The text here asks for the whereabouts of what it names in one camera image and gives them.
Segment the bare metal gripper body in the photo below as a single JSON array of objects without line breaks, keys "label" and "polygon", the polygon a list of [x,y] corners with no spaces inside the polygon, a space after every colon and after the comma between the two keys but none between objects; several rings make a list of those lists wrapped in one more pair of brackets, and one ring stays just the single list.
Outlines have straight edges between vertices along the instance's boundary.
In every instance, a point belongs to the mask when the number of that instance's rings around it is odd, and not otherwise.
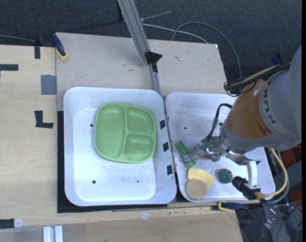
[{"label": "bare metal gripper body", "polygon": [[245,156],[243,151],[239,151],[231,147],[229,141],[223,137],[211,137],[202,145],[204,151],[207,147],[221,153],[220,159],[222,157],[228,158],[237,165],[247,165],[251,161],[251,159],[248,159]]}]

